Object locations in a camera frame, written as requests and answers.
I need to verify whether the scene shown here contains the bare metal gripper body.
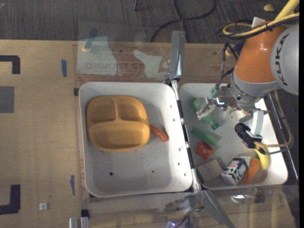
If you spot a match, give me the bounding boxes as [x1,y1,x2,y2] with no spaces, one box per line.
[213,85,239,109]

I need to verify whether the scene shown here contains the green cylinder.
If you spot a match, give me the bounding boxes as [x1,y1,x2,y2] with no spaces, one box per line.
[190,127,219,145]

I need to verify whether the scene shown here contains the green plastic bottle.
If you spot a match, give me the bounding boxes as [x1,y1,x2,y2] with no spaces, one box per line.
[191,98,220,131]

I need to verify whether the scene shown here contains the brown cardboard board, red print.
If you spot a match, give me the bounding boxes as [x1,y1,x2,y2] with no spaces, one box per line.
[72,42,241,199]

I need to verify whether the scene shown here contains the tan square biscuit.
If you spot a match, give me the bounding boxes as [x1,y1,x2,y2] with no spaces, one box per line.
[197,159,223,183]

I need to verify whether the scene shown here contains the red-orange sausage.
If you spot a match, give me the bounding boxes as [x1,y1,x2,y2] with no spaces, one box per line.
[149,124,170,143]

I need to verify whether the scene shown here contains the white plastic tray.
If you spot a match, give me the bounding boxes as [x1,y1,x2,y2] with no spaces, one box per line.
[78,81,194,198]
[178,83,289,191]

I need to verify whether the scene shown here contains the yellow banana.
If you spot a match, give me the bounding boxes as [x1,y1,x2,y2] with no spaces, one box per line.
[254,148,270,171]

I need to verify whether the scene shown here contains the red cube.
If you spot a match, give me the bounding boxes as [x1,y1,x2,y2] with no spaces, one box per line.
[195,141,214,161]

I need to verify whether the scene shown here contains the black cylinder on white bracket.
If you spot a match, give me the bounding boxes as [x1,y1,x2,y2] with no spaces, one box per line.
[234,109,265,150]

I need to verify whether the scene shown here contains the orange carrot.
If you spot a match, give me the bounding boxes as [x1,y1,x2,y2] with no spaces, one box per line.
[244,158,262,185]

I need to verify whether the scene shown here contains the white carton with black spots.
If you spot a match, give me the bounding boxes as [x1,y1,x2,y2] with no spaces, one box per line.
[220,157,249,186]

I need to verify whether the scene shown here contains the orange divided plate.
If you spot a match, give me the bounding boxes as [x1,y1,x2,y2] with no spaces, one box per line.
[85,95,151,152]

